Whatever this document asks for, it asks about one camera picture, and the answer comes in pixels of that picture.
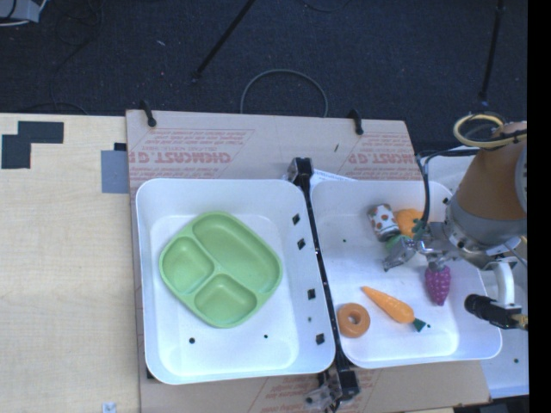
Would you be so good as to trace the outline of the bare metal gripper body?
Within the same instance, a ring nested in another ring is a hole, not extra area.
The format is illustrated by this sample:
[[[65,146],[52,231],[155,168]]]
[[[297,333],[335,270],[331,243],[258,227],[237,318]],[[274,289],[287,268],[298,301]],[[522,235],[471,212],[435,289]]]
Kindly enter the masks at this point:
[[[480,270],[504,262],[514,268],[522,263],[515,251],[519,236],[503,222],[484,221],[468,229],[452,220],[430,222],[414,232],[418,252],[430,261],[464,260]]]

